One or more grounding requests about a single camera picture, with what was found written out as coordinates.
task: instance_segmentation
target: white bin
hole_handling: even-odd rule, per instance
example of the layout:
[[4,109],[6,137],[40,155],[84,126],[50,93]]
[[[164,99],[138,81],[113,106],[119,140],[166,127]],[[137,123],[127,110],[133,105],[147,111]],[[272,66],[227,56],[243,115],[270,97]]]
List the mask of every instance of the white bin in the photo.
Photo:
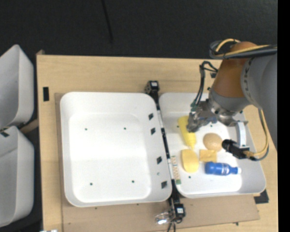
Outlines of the white bin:
[[14,45],[0,57],[0,227],[33,206],[34,148],[16,127],[32,116],[33,92],[33,65]]
[[156,105],[137,93],[65,94],[64,190],[79,207],[158,202],[172,184]]
[[[162,118],[165,126],[170,154],[180,159],[180,152],[187,148],[181,136],[180,129],[177,127],[177,120],[181,116],[187,116],[190,112],[190,104],[196,97],[194,93],[165,93],[159,100]],[[208,94],[202,95],[205,101]],[[237,114],[235,120],[245,121],[244,114]],[[246,128],[247,145],[252,152],[256,152],[252,141],[248,125]],[[195,152],[199,156],[200,149],[206,149],[203,144],[203,137],[207,133],[216,133],[223,140],[232,139],[237,141],[235,127],[227,127],[220,123],[208,124],[201,127],[195,134],[197,143]],[[200,161],[199,170],[195,173],[187,173],[179,164],[179,175],[181,185],[177,185],[177,190],[187,198],[226,196],[237,194],[260,193],[265,189],[266,180],[259,161],[248,159],[237,159],[224,149],[217,153],[217,161],[228,163],[232,167],[240,167],[240,174],[219,176],[205,173],[205,162]]]

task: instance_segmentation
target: blue plastic bottle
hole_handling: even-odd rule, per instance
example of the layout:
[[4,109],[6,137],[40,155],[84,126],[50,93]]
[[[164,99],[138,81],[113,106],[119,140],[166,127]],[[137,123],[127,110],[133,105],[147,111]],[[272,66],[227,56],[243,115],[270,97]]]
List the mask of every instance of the blue plastic bottle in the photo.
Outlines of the blue plastic bottle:
[[231,167],[227,163],[209,161],[205,164],[205,173],[216,175],[239,174],[241,169],[238,167]]

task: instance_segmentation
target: black connector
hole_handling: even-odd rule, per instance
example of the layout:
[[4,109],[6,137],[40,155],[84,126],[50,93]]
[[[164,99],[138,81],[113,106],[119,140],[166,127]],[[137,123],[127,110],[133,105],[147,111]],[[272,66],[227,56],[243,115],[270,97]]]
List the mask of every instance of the black connector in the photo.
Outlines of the black connector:
[[156,107],[157,110],[160,110],[159,107],[159,95],[158,95],[158,91],[160,90],[159,87],[159,82],[158,81],[148,81],[145,87],[145,93],[150,95],[155,103],[156,103]]
[[231,153],[234,157],[238,159],[245,159],[247,155],[244,153],[245,151],[249,151],[249,147],[239,148],[236,145],[236,142],[233,140],[225,139],[222,142],[222,147],[229,153]]
[[186,216],[186,211],[185,211],[183,204],[175,203],[174,209],[175,209],[175,219],[176,220],[181,220]]

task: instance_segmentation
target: wooden board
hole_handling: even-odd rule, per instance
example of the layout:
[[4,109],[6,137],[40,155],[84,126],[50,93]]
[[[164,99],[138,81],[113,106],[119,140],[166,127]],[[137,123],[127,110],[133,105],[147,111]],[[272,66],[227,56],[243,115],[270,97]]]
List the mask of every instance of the wooden board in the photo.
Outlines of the wooden board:
[[[115,58],[80,56],[37,56],[38,106],[40,125],[43,228],[58,231],[157,231],[153,223],[155,213],[166,207],[165,203],[119,205],[76,208],[62,198],[58,137],[56,126],[55,93],[70,91],[143,92],[148,80],[158,80],[161,93],[196,92],[200,82],[199,64],[202,59]],[[219,60],[210,60],[219,66]],[[205,87],[213,79],[207,75]],[[48,88],[49,100],[44,101]],[[257,110],[249,107],[245,114],[257,148],[262,148],[264,138],[258,122]],[[256,207],[252,195],[197,200],[183,199],[187,208],[185,222],[177,228],[261,220],[198,228],[198,231],[276,231],[277,208],[277,153],[271,142],[270,154],[262,162],[267,178],[269,204]]]

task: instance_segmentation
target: black hole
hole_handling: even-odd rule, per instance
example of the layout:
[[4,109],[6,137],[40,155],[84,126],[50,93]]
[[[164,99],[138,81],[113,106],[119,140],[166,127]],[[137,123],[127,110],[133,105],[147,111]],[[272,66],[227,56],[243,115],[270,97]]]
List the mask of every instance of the black hole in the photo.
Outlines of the black hole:
[[43,101],[49,101],[49,89],[48,87],[43,87]]
[[161,183],[161,189],[165,188],[167,185],[168,185],[168,182],[167,181],[163,181]]
[[157,158],[157,164],[159,164],[160,162],[162,162],[162,157]]
[[6,133],[6,132],[4,132],[4,131],[3,131],[3,132],[1,132],[0,134],[1,134],[3,137],[8,137],[8,136],[10,136],[9,134],[7,134],[7,133]]

